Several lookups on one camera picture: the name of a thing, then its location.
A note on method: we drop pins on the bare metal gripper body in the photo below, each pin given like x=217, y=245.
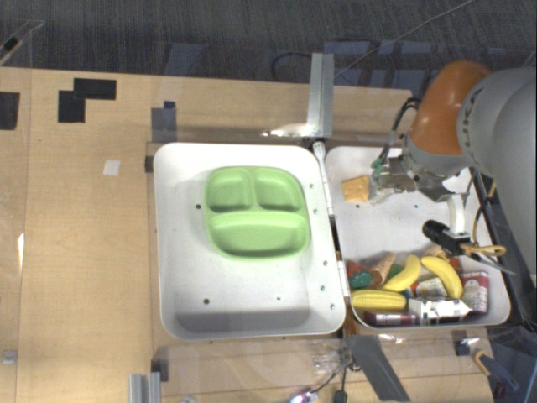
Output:
x=400, y=177

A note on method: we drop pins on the yellow banana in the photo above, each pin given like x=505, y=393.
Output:
x=406, y=276
x=445, y=274

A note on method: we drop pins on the white plastic tray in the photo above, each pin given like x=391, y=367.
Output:
x=390, y=229
x=251, y=292

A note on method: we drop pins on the green toy vegetable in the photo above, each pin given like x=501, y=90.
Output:
x=360, y=281

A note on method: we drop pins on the brown toy bread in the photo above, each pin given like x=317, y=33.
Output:
x=434, y=251

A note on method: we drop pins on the red pizza slice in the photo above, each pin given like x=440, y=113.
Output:
x=353, y=268

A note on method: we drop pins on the white and orange packet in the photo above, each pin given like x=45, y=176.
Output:
x=431, y=288

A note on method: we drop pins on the brown ice cream cone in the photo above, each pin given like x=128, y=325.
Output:
x=384, y=268

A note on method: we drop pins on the yellow cheese wedge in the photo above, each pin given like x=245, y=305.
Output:
x=355, y=188

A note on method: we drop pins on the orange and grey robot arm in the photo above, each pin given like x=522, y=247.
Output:
x=495, y=116

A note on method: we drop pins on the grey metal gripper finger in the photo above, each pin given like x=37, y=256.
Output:
x=373, y=192
x=386, y=195

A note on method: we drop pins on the green divided plate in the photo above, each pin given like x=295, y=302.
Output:
x=256, y=229

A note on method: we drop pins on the red and white can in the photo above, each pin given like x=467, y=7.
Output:
x=475, y=291

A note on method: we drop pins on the white carton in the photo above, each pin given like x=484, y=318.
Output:
x=438, y=310

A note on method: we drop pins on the black cylinder on white bracket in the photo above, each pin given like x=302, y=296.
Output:
x=445, y=234

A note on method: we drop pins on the yellow corn cob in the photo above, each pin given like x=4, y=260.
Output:
x=377, y=300

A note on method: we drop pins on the dark red bottle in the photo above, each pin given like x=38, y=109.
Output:
x=388, y=319

